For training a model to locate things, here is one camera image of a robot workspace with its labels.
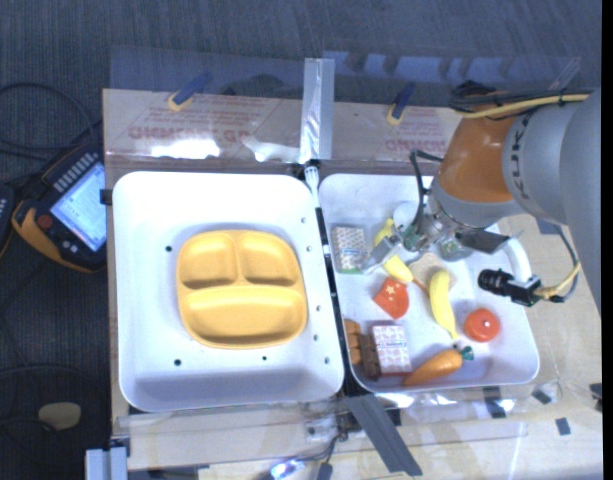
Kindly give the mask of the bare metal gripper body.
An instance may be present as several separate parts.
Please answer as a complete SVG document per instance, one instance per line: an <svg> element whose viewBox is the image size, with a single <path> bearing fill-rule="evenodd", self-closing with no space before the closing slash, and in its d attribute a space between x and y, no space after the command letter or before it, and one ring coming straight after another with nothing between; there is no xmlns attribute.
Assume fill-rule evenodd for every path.
<svg viewBox="0 0 613 480"><path fill-rule="evenodd" d="M399 236L410 252L424 252L435 247L441 257L466 257L467 249L455 238L451 224L436 218L424 205L399 206Z"/></svg>

